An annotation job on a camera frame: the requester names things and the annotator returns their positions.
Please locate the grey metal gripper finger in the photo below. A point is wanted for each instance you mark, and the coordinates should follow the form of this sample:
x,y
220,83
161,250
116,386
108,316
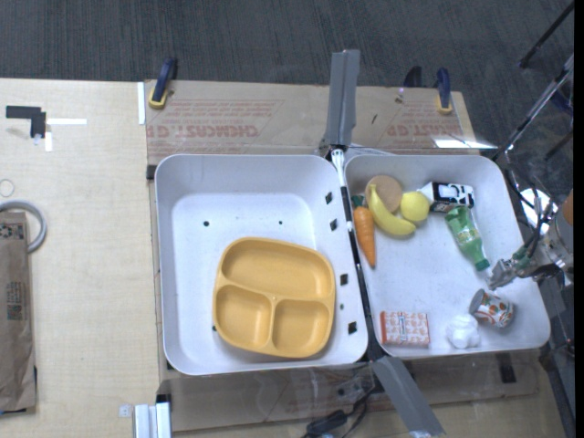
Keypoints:
x,y
496,281
504,266

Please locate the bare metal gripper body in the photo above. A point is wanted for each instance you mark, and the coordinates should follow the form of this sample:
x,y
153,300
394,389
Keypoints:
x,y
559,256

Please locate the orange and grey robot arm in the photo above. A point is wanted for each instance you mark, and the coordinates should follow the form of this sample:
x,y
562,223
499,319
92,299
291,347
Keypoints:
x,y
568,212

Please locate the white can orange print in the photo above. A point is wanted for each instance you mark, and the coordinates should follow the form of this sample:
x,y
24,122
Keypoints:
x,y
495,310

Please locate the green plastic bottle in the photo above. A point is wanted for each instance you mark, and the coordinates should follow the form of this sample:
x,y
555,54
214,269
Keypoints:
x,y
465,235

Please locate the white lumpy toy food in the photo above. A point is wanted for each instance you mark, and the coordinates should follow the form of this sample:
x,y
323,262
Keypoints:
x,y
463,331

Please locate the white plastic tray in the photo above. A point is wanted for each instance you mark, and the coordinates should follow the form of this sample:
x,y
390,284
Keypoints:
x,y
191,185
424,281

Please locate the black and white carton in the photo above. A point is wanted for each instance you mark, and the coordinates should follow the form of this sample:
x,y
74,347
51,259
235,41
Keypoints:
x,y
451,195

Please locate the orange and white packet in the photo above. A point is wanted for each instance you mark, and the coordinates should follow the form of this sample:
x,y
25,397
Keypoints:
x,y
406,329

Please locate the yellow lemon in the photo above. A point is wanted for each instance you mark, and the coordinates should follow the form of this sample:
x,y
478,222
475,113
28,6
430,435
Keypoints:
x,y
415,205

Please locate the yellow banana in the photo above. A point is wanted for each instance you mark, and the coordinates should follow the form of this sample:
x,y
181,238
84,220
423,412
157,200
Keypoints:
x,y
388,222

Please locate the orange carrot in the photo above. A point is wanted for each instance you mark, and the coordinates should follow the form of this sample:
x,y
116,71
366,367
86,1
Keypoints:
x,y
365,231

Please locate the yellow divided plate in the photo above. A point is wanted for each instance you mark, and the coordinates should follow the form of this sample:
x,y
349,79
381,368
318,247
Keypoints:
x,y
274,267

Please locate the brown cardboard board red print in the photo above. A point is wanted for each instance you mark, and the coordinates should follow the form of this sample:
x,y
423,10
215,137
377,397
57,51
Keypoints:
x,y
237,121

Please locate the brown paper bag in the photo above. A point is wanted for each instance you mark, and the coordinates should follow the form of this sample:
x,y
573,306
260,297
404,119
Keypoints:
x,y
16,317

